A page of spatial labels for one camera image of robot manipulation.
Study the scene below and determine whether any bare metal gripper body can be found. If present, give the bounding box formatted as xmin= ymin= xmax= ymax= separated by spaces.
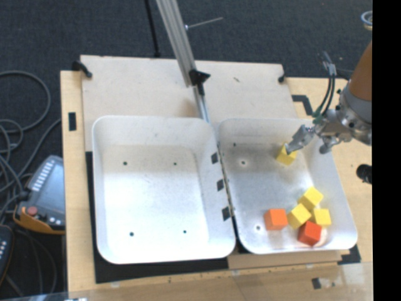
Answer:
xmin=313 ymin=109 xmax=373 ymax=146

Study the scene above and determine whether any yellow cube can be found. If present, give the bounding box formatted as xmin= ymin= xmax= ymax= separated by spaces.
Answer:
xmin=286 ymin=203 xmax=312 ymax=230
xmin=275 ymin=142 xmax=298 ymax=167
xmin=310 ymin=208 xmax=332 ymax=228
xmin=297 ymin=186 xmax=325 ymax=211

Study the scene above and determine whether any white plastic tray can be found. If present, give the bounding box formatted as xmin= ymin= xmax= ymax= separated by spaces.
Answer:
xmin=91 ymin=115 xmax=237 ymax=265
xmin=216 ymin=117 xmax=359 ymax=255

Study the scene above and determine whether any orange cube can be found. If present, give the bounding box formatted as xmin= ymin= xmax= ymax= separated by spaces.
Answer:
xmin=263 ymin=208 xmax=289 ymax=231

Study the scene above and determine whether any red cube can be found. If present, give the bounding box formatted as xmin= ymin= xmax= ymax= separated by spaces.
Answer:
xmin=297 ymin=220 xmax=323 ymax=247

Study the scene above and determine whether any pale wood board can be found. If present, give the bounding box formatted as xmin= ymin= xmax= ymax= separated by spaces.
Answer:
xmin=80 ymin=54 xmax=345 ymax=270

